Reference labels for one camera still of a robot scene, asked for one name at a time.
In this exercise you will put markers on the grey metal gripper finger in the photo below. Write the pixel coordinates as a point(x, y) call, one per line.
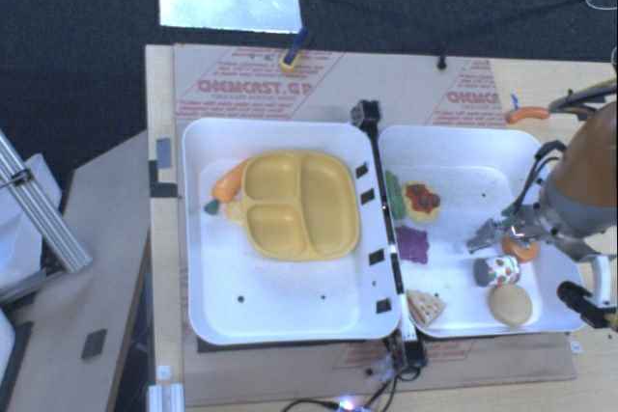
point(491, 227)
point(480, 244)

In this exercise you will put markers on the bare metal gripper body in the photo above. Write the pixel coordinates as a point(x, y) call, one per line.
point(541, 227)

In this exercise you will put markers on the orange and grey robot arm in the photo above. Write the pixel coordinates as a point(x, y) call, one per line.
point(586, 159)

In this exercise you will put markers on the orange doughnut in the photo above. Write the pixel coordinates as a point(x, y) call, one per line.
point(525, 253)

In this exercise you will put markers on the small white strawberry print can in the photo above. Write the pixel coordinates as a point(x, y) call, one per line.
point(502, 270)

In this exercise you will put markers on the tan bread bun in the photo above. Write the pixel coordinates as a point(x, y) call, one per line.
point(509, 305)

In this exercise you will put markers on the purple grapes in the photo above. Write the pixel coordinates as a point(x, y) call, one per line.
point(412, 245)

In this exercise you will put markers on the yellow tart with red topping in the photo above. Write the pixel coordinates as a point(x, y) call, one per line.
point(421, 201)

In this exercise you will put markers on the white plastic tray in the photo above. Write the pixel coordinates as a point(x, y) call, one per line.
point(289, 299)
point(463, 159)

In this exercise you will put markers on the yellow pizza slice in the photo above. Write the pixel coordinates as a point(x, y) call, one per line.
point(426, 307)

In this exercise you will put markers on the green toy vegetable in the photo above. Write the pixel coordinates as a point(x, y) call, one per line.
point(395, 198)

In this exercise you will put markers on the orange sausage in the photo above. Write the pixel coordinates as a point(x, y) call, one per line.
point(527, 115)

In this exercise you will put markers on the thin black and white rod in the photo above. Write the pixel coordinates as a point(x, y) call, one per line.
point(379, 169)

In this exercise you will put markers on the yellow divided plate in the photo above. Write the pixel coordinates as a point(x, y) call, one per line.
point(299, 202)

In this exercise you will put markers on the pale yellow toy food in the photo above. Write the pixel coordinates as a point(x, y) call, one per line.
point(234, 211)

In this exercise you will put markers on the orange carrot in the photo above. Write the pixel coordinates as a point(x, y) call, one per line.
point(229, 182)

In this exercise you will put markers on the brown cardboard board red print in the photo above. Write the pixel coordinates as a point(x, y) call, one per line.
point(270, 82)

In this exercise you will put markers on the black cylinder on white bracket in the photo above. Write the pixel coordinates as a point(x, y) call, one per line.
point(577, 299)

